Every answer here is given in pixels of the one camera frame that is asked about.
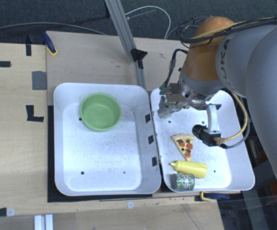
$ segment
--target black mat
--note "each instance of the black mat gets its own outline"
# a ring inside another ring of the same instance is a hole
[[[48,106],[48,194],[47,201],[53,202],[74,202],[100,199],[131,199],[147,198],[151,194],[135,195],[93,195],[93,196],[67,196],[62,194],[56,187],[54,180],[54,108]]]

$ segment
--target wooden table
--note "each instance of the wooden table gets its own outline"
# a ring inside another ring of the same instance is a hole
[[[138,229],[148,224],[151,229],[172,229],[172,224],[223,229],[217,203],[197,202],[192,197],[197,193],[158,191],[152,198],[131,200],[132,209],[127,208],[127,200],[47,202],[47,106],[53,104],[55,86],[66,81],[137,84],[134,64],[126,59],[118,37],[47,33],[59,51],[56,57],[50,56],[43,45],[31,45],[32,55],[27,56],[26,45],[0,43],[0,61],[12,64],[0,68],[0,208],[13,208],[16,216],[54,214],[55,220],[61,218],[55,225],[69,219],[68,223],[76,222],[73,229],[84,228],[87,214],[95,215],[89,221],[98,226],[96,229],[105,229],[107,220],[113,218],[112,229],[136,229],[123,226],[124,216],[128,224],[136,219],[134,226]],[[166,79],[173,50],[181,44],[144,38],[135,41],[138,49],[148,51],[143,64],[150,92]],[[184,59],[183,54],[177,56],[179,67]],[[47,91],[33,89],[32,72],[37,71],[47,72]],[[175,71],[172,81],[177,81],[178,75]],[[43,116],[43,122],[27,121],[27,105],[34,106],[34,116]],[[98,215],[107,220],[101,221]]]

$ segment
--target pepperoni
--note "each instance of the pepperoni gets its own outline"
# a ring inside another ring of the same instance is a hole
[[[187,143],[187,144],[186,144],[186,148],[188,148],[188,149],[193,149],[193,145],[192,145],[191,143]]]

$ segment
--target green can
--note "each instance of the green can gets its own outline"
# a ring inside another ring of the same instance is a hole
[[[171,175],[172,187],[174,189],[192,190],[195,185],[195,178],[192,174],[177,173]]]

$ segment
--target gray tape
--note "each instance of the gray tape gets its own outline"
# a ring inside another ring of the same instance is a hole
[[[32,72],[32,90],[47,89],[47,73],[43,71]]]

